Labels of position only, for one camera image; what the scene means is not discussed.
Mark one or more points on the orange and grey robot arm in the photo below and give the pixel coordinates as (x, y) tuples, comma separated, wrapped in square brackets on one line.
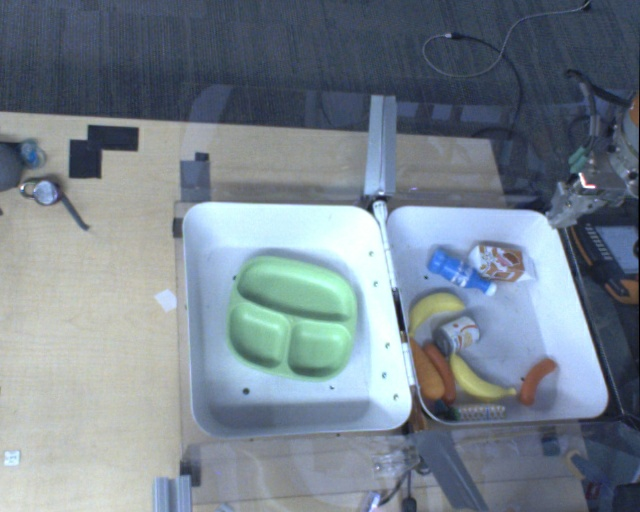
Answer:
[(636, 111)]

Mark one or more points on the green divided plate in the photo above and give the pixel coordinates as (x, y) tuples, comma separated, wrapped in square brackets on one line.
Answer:
[(292, 300)]

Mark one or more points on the brown and white carton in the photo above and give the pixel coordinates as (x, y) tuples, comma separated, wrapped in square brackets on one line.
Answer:
[(505, 262)]

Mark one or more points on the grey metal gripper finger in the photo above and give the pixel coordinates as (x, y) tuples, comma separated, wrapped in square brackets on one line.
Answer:
[(558, 210), (580, 206)]

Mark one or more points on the yellow banana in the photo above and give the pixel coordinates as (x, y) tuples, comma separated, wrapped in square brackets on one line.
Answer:
[(472, 382), (432, 305)]

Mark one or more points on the blue and white bottle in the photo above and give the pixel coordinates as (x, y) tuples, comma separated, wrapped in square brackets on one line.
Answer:
[(452, 270)]

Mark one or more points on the clear plastic bottle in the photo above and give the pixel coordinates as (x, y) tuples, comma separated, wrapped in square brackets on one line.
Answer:
[(33, 152)]

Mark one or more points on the red sausage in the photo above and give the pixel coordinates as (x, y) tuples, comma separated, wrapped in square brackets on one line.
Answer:
[(537, 380), (442, 370)]

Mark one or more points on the white plastic tray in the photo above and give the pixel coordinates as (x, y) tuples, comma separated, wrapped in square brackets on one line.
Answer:
[(545, 320), (280, 407)]

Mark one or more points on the white coiled spring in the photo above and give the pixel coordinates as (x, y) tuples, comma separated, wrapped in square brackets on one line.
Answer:
[(481, 412)]

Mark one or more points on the orange carrot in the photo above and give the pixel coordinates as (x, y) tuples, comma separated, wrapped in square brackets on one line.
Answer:
[(427, 375)]

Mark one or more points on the grey rounded object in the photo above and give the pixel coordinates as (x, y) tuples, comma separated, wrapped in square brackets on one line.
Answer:
[(7, 167)]

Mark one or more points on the white and orange can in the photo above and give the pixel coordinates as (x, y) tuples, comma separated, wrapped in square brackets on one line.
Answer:
[(457, 335)]

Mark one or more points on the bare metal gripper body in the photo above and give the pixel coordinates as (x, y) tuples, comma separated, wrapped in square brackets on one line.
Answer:
[(611, 186)]

